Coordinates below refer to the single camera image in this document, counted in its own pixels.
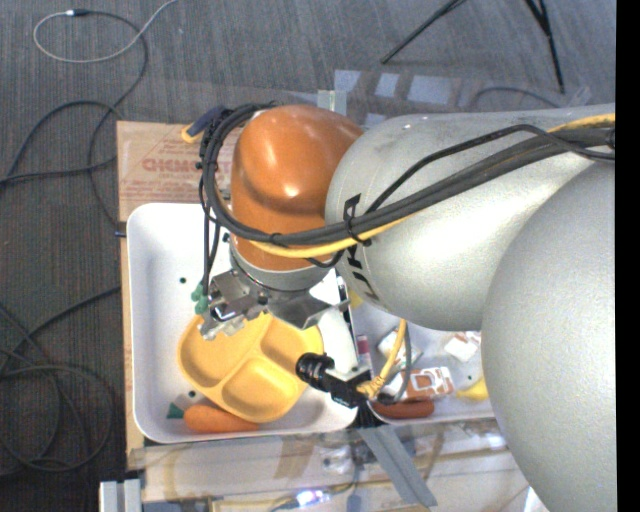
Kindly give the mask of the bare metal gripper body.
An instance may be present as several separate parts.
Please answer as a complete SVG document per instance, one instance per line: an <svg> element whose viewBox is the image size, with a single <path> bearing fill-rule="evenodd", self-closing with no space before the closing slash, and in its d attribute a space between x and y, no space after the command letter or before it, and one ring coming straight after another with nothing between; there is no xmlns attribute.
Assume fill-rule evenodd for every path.
<svg viewBox="0 0 640 512"><path fill-rule="evenodd" d="M267 309L269 294L232 269L211 278L206 320L213 326L241 326Z"/></svg>

